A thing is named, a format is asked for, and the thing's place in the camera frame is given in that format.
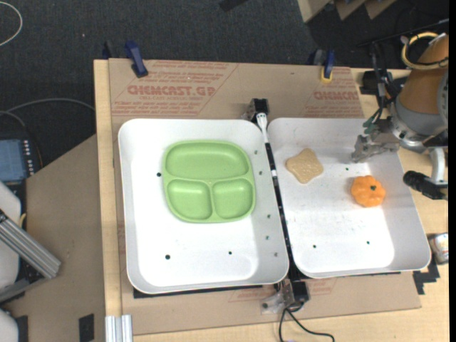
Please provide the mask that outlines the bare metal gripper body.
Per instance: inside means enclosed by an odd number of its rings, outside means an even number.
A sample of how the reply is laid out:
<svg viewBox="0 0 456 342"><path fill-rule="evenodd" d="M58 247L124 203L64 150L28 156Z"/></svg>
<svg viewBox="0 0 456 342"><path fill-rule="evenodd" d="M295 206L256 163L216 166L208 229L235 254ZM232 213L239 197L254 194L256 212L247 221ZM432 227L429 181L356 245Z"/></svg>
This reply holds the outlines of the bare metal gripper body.
<svg viewBox="0 0 456 342"><path fill-rule="evenodd" d="M410 129L401 119L386 118L377 120L372 125L370 143L399 143L406 150L424 153L427 149L423 144L426 139L414 130Z"/></svg>

